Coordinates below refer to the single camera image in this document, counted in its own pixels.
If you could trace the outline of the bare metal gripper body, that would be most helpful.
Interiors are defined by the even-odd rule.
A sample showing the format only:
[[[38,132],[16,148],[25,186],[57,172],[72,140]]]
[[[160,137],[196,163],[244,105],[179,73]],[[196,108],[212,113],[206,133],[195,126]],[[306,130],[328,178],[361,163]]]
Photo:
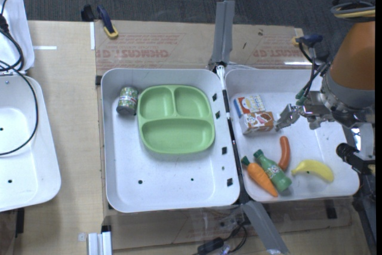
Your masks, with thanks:
[[[338,122],[345,128],[375,124],[373,106],[355,109],[339,101],[332,93],[311,91],[300,107],[300,115],[307,120],[309,116],[324,116],[328,122]]]

